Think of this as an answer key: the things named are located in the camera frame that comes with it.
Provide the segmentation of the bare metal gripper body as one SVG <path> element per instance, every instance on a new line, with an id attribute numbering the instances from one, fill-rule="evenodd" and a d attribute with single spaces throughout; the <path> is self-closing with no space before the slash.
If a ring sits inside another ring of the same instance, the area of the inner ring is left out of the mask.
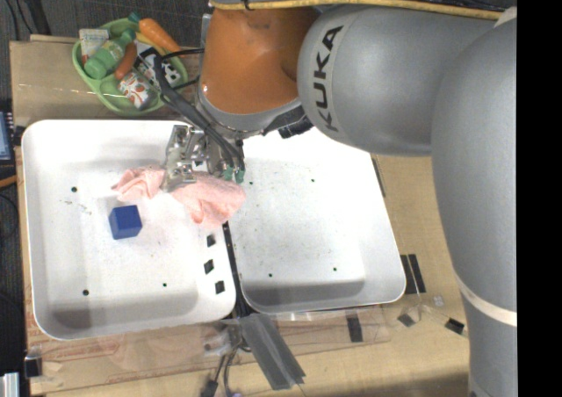
<path id="1" fill-rule="evenodd" d="M 243 153 L 220 134 L 198 127 L 187 131 L 187 157 L 196 167 L 205 166 L 214 176 L 243 176 Z"/>

